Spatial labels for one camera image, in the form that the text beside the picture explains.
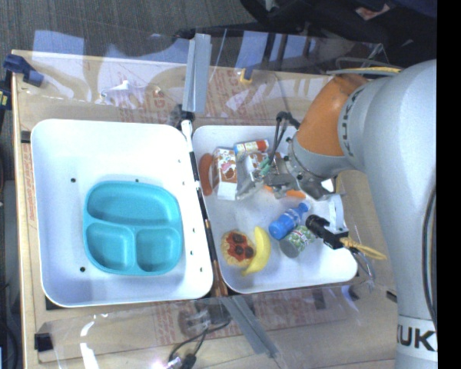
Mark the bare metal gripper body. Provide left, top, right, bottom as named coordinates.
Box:
left=264, top=155, right=332, bottom=201

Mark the orange toy carrot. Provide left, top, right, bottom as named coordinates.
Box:
left=264, top=184, right=307, bottom=201

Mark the white and red carton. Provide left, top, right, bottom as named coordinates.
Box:
left=211, top=146, right=240, bottom=201

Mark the orange-red toy sausage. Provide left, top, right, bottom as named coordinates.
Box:
left=198, top=152, right=215, bottom=197

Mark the blue plastic bottle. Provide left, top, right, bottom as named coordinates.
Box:
left=267, top=201, right=312, bottom=241

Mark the toy pizza slice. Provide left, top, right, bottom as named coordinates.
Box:
left=220, top=229, right=257, bottom=269

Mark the green and white can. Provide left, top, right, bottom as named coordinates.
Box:
left=279, top=224, right=317, bottom=259

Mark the yellow banana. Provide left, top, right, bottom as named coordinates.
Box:
left=240, top=225, right=272, bottom=278

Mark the white plastic tray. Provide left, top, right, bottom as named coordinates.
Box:
left=191, top=125, right=360, bottom=296
left=30, top=118, right=214, bottom=308

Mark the blue divided plate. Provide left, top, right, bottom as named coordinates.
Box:
left=82, top=179, right=184, bottom=278

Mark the black office chair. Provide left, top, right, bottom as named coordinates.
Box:
left=209, top=0, right=393, bottom=38

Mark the brown cardboard board red print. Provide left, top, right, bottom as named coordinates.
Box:
left=10, top=49, right=400, bottom=365

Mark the black block with thin wires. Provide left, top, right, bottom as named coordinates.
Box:
left=181, top=301, right=232, bottom=334

